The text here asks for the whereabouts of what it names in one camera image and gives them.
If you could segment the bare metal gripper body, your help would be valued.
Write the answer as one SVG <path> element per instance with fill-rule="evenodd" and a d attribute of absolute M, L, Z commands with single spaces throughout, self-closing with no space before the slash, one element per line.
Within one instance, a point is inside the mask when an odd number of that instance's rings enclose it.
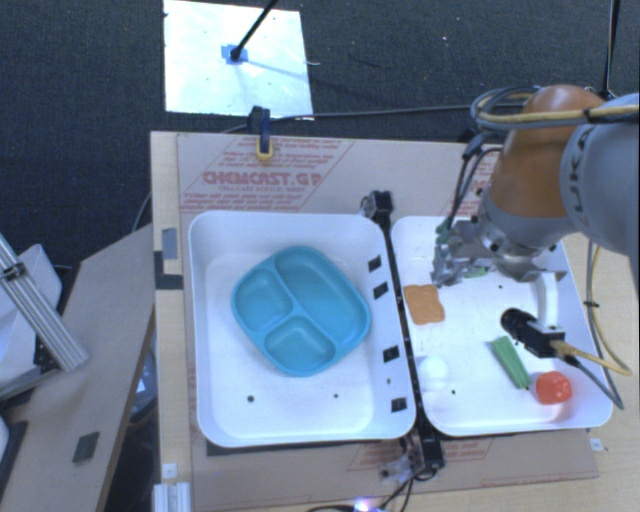
<path fill-rule="evenodd" d="M 516 282 L 531 282 L 544 272 L 534 259 L 567 233 L 566 218 L 474 218 L 439 230 L 436 246 L 446 250 L 448 269 L 454 258 L 471 260 L 466 278 L 495 270 Z"/>

